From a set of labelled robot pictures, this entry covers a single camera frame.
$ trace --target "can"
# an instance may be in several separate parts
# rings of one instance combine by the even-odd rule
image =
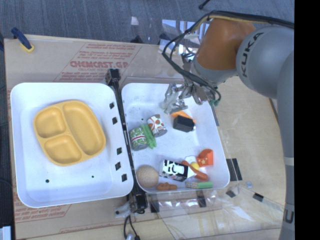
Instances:
[[[146,149],[149,145],[144,130],[141,127],[129,131],[132,149],[135,151]]]
[[[151,116],[149,119],[147,119],[147,123],[154,137],[160,137],[166,134],[168,131],[159,114],[154,114]]]

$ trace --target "gray floor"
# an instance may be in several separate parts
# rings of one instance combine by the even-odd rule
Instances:
[[[157,44],[162,20],[196,21],[212,10],[295,21],[295,0],[0,0],[0,32]],[[136,17],[139,24],[132,24]],[[4,53],[0,52],[0,228],[12,222]]]

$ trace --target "yellow divided plate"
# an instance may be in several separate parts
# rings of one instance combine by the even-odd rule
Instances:
[[[33,128],[48,159],[59,166],[93,158],[106,146],[106,136],[94,112],[79,100],[40,110],[33,119]]]

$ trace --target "brown sausage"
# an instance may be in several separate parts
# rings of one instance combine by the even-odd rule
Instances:
[[[186,160],[183,160],[181,162],[182,165],[184,166],[188,166],[195,174],[196,174],[196,178],[202,181],[206,181],[208,179],[208,175],[206,175],[205,173],[193,168]]]

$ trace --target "white object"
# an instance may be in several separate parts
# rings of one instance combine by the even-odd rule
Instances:
[[[102,83],[20,83],[12,89],[10,99],[17,194],[25,205],[40,208],[109,199],[132,190],[126,142],[110,87]],[[41,109],[67,100],[83,101],[92,109],[105,133],[106,146],[86,161],[59,166],[44,154],[33,119]]]
[[[185,112],[196,120],[196,130],[176,130],[173,128],[173,116],[165,114],[161,108],[168,86],[161,83],[129,83],[122,89],[128,130],[146,124],[147,119],[154,114],[160,114],[168,130],[166,134],[155,139],[155,148],[147,147],[132,152],[134,167],[137,169],[142,165],[150,165],[157,169],[164,159],[180,163],[185,157],[198,156],[202,150],[212,149],[213,165],[201,167],[200,171],[208,175],[208,181],[213,182],[214,189],[224,188],[230,181],[230,174],[210,105],[197,105],[192,98],[186,99],[188,109]],[[185,182],[159,177],[159,183],[165,182],[177,185],[178,191],[190,191]],[[148,193],[159,192],[156,187],[141,188]]]

